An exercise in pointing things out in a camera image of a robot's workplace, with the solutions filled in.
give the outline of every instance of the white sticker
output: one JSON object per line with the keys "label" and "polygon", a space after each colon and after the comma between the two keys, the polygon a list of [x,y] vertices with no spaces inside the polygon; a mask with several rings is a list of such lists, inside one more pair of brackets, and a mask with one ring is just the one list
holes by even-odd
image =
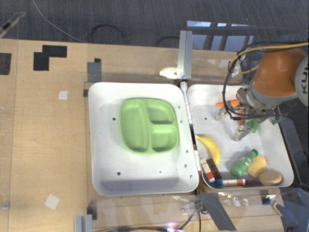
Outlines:
{"label": "white sticker", "polygon": [[53,194],[49,194],[46,202],[45,202],[45,205],[48,207],[48,208],[51,208],[53,210],[56,210],[57,208],[57,205],[59,204],[59,201],[60,199],[57,198],[56,196],[54,196]]}
{"label": "white sticker", "polygon": [[67,100],[68,99],[68,91],[60,91],[58,100]]}

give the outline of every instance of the green divided tray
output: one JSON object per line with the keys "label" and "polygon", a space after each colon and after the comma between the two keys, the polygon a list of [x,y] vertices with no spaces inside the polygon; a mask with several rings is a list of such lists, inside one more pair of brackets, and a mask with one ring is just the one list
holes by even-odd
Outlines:
{"label": "green divided tray", "polygon": [[175,111],[165,101],[128,99],[120,107],[119,118],[122,143],[132,152],[167,152],[179,143]]}

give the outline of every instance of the green bottle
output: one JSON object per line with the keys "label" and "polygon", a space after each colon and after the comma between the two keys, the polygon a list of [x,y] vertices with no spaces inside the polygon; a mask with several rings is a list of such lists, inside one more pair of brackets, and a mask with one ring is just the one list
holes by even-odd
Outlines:
{"label": "green bottle", "polygon": [[239,159],[239,161],[231,168],[230,173],[236,178],[242,177],[243,173],[251,167],[253,158],[257,157],[258,154],[257,150],[251,150],[249,154],[244,155]]}

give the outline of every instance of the wooden surface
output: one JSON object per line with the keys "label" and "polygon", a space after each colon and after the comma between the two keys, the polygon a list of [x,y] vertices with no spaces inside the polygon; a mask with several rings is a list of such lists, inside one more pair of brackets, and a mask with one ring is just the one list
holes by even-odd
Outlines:
{"label": "wooden surface", "polygon": [[[43,44],[67,46],[67,58],[50,58],[48,72],[33,71],[33,53],[41,52]],[[11,202],[9,212],[0,211],[0,231],[73,231],[74,216],[85,215],[88,201],[93,198],[101,198],[103,218],[94,222],[97,227],[104,227],[112,217],[123,225],[127,221],[156,223],[165,214],[169,214],[165,219],[183,223],[185,217],[181,216],[174,196],[113,200],[98,197],[95,190],[88,193],[92,186],[89,189],[91,180],[87,182],[83,97],[87,62],[94,58],[102,60],[105,81],[168,83],[158,73],[162,68],[176,67],[177,49],[0,40],[0,52],[13,53],[16,57],[12,66],[17,65],[17,77],[12,70],[9,76],[0,76],[0,102],[11,108],[9,116],[14,119],[14,127],[0,127],[1,133],[13,136],[11,141],[0,138],[0,145],[6,145],[0,148],[0,189],[6,191]],[[234,55],[193,51],[193,78],[222,82],[226,75],[223,66]],[[58,99],[60,91],[68,91],[67,100]],[[55,210],[44,205],[50,194],[60,199]],[[250,206],[227,205],[226,210],[239,231],[254,231],[252,224],[263,226],[265,231],[282,230],[280,218],[270,206],[262,206],[259,201]],[[202,231],[217,231],[209,215],[203,219]],[[186,231],[197,229],[196,221],[186,226]]]}

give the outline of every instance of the yellow banana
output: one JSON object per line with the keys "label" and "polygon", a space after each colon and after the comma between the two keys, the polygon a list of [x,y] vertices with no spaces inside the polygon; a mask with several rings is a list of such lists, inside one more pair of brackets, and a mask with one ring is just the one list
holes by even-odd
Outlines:
{"label": "yellow banana", "polygon": [[213,139],[206,136],[195,135],[195,138],[200,140],[200,142],[211,152],[211,157],[213,162],[217,165],[221,159],[221,153],[218,145]]}

